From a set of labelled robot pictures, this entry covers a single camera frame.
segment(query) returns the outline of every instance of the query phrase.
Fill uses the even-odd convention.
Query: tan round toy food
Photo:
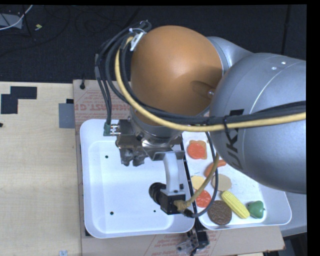
[[[204,182],[205,182],[205,178],[202,176],[194,175],[191,177],[192,187],[195,190],[198,190]]]
[[[213,176],[211,184],[213,187],[216,186],[216,176]],[[218,191],[229,190],[232,186],[231,180],[228,176],[218,174]]]

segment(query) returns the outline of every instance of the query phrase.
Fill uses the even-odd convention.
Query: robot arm
[[[169,166],[173,159],[166,154],[183,131],[210,132],[218,154],[238,171],[275,189],[306,193],[305,61],[251,53],[180,26],[146,33],[140,24],[130,32],[113,44],[120,49],[119,97],[131,105],[130,120],[115,133],[124,165],[149,157]],[[131,84],[123,70],[129,37],[139,37]]]

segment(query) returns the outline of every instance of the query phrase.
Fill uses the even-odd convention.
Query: light wood surface
[[[0,255],[80,256],[75,129],[59,128],[73,85],[0,82],[0,94],[10,86],[37,87],[37,99],[0,114]]]

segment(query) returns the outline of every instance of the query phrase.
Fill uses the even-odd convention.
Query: dark floor
[[[29,5],[1,4],[21,16]],[[100,45],[124,27],[148,20],[229,40],[254,53],[306,59],[307,5],[34,5],[22,28],[0,30],[0,81],[71,83],[95,79]]]

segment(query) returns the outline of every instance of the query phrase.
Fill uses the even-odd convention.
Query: white plastic tray
[[[104,123],[105,120],[91,119],[80,128],[87,231],[96,238],[189,231],[194,219],[182,214],[167,215],[149,196],[151,184],[166,183],[164,162],[146,158],[140,166],[124,166],[116,137],[103,136]],[[190,198],[184,163],[178,163],[180,182]]]
[[[184,132],[182,137],[184,149],[186,151],[190,144],[190,140],[206,142],[207,159],[192,159],[188,153],[185,154],[190,176],[197,175],[202,176],[205,179],[204,171],[207,166],[213,162],[206,134],[204,132]],[[253,218],[251,216],[249,218],[242,219],[233,212],[232,219],[227,225],[217,225],[209,219],[208,214],[203,214],[199,217],[199,220],[206,228],[210,230],[221,230],[285,225],[290,222],[292,212],[285,192],[261,185],[228,164],[219,167],[218,173],[226,175],[231,179],[232,187],[229,191],[232,192],[244,205],[260,200],[264,204],[265,211],[263,218],[261,219]],[[207,190],[210,195],[214,193],[214,187],[211,182],[206,186],[205,190]],[[220,192],[217,193],[215,199],[222,200]],[[203,209],[204,208],[197,206],[198,212]]]
[[[105,120],[91,119],[80,128],[83,172],[84,223],[87,231],[96,238],[113,238],[137,235],[184,233],[195,220],[182,214],[167,215],[149,196],[149,187],[155,182],[166,183],[162,161],[145,159],[145,164],[134,167],[121,164],[116,137],[103,136]],[[207,141],[204,133],[184,132],[185,149],[190,140]],[[194,160],[186,153],[190,175],[203,175],[212,162],[209,144],[207,159]],[[182,160],[178,161],[179,179],[184,184],[186,199],[190,198],[188,181]],[[229,165],[218,169],[232,181],[230,189],[244,204],[261,200],[264,217],[240,219],[234,213],[228,225],[219,226],[210,221],[207,214],[199,220],[210,230],[244,227],[284,225],[291,220],[291,209],[282,191],[271,189],[255,182]],[[206,190],[212,195],[213,187]]]

